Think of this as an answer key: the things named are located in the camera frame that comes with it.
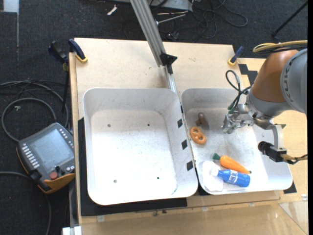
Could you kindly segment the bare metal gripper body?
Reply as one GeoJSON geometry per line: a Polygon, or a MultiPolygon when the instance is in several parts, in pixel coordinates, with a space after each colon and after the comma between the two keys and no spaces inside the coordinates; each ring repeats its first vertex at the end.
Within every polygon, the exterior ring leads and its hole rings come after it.
{"type": "Polygon", "coordinates": [[[231,127],[252,126],[253,118],[245,104],[238,104],[231,114],[228,114],[231,127]]]}

